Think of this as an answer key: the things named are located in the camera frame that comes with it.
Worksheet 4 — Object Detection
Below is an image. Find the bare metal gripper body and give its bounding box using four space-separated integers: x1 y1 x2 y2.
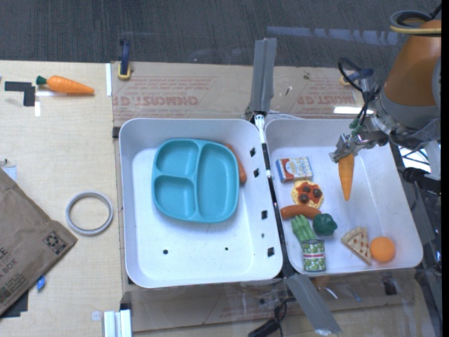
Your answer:
349 109 391 150

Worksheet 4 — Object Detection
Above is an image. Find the orange toy carrot without leaves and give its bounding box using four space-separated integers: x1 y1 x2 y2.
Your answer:
337 152 356 202

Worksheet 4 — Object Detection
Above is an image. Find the small red and blue carton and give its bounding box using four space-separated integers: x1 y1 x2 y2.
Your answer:
275 156 314 183

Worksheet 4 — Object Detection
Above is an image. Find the toy pizza slice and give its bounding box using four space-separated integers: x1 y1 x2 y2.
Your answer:
290 179 325 210

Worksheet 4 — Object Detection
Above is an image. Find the white plastic tray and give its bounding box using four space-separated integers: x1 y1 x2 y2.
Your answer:
118 117 284 289
263 117 424 277

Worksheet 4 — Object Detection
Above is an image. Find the orange toy sausage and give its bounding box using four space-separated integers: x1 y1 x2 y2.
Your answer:
224 143 248 184
280 204 322 220

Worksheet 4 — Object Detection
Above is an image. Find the green toy broccoli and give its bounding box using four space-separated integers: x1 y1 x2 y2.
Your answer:
312 213 338 237

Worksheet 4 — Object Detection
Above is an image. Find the green toy asparagus bundle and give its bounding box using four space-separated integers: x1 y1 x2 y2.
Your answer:
290 214 317 244

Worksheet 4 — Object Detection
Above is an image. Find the toy pie slice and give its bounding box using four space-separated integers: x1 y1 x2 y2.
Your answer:
340 226 373 267

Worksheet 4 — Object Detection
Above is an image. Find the orange toy fruit ball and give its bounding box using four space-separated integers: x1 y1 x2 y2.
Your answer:
369 236 396 263

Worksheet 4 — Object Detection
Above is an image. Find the small green pea can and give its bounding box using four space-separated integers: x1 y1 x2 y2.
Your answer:
301 239 327 273

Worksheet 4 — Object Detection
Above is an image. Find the blue divided plate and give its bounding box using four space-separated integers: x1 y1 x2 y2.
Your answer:
151 138 241 224

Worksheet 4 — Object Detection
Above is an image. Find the brown cardboard board red print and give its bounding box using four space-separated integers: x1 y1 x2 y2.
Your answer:
111 60 424 333

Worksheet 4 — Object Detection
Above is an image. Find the orange toy carrot green top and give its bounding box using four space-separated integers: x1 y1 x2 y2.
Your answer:
35 74 95 95

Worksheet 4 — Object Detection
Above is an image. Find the brown paper envelope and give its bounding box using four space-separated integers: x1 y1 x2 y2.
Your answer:
0 166 79 317

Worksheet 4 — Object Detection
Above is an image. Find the white tape ring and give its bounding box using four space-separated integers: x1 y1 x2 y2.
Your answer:
65 190 114 237

